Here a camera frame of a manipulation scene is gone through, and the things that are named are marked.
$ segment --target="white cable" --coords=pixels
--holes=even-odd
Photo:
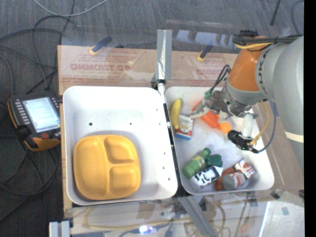
[[[34,1],[35,1],[40,7],[42,7],[44,10],[48,11],[49,13],[52,13],[52,14],[57,15],[57,16],[72,17],[72,16],[83,15],[83,14],[89,12],[90,10],[92,10],[92,9],[94,9],[94,8],[96,8],[96,7],[100,6],[100,5],[102,5],[102,4],[104,4],[104,3],[107,2],[108,0],[104,0],[104,1],[102,1],[102,2],[100,2],[100,3],[98,3],[98,4],[96,4],[95,6],[91,7],[90,9],[88,9],[88,10],[86,10],[86,11],[84,11],[84,12],[80,12],[80,13],[77,13],[77,14],[70,14],[70,15],[59,15],[58,13],[55,13],[55,12],[50,11],[50,10],[48,10],[47,8],[45,8],[45,7],[44,7],[43,5],[41,5],[37,0],[34,0]]]

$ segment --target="metal bracket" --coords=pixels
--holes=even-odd
[[[49,222],[49,237],[70,237],[69,221]]]
[[[178,200],[183,205],[189,216],[192,218],[201,235],[217,237],[217,234],[215,233],[210,222],[204,215],[201,207],[196,202],[194,196],[178,197]]]
[[[158,30],[157,32],[157,65],[156,83],[171,79],[172,31]]]

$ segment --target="white plastic tray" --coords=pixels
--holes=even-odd
[[[67,193],[78,205],[165,199],[178,187],[162,98],[144,87],[74,86],[63,96]],[[73,149],[78,140],[96,134],[129,138],[138,152],[141,184],[133,195],[91,201],[78,192],[73,175]]]
[[[173,102],[181,98],[182,109],[181,112],[189,114],[192,108],[202,100],[204,93],[209,88],[205,87],[171,87],[166,93],[166,101],[169,110]],[[237,131],[243,131],[244,120],[242,118],[230,117],[229,122],[232,129]],[[254,121],[252,137],[255,137],[259,133],[257,122]],[[267,156],[266,151],[262,151],[258,154],[254,154],[250,151],[242,151],[236,147],[229,139],[227,135],[218,129],[212,129],[201,119],[194,119],[192,138],[187,141],[181,138],[174,138],[175,150],[177,160],[180,169],[181,182],[185,190],[192,195],[210,195],[218,193],[228,193],[235,191],[256,191],[267,190],[274,184],[273,171]],[[242,186],[233,191],[217,191],[214,183],[196,191],[190,184],[187,177],[182,173],[182,168],[189,162],[191,157],[200,153],[203,148],[208,147],[212,154],[219,154],[222,156],[223,168],[229,168],[237,163],[242,158],[253,167],[256,174],[252,176]],[[262,149],[264,147],[263,141],[260,138],[255,148]]]

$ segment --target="soda can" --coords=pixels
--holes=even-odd
[[[223,176],[222,184],[225,190],[234,190],[237,187],[243,186],[246,182],[246,176],[241,172],[235,172]]]
[[[236,171],[242,172],[247,179],[256,173],[256,171],[253,170],[253,168],[246,162],[244,158],[237,162],[234,168]]]

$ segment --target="yellow divided plate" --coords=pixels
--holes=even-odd
[[[87,199],[124,198],[140,186],[137,151],[124,136],[93,135],[80,139],[73,163],[77,189]]]

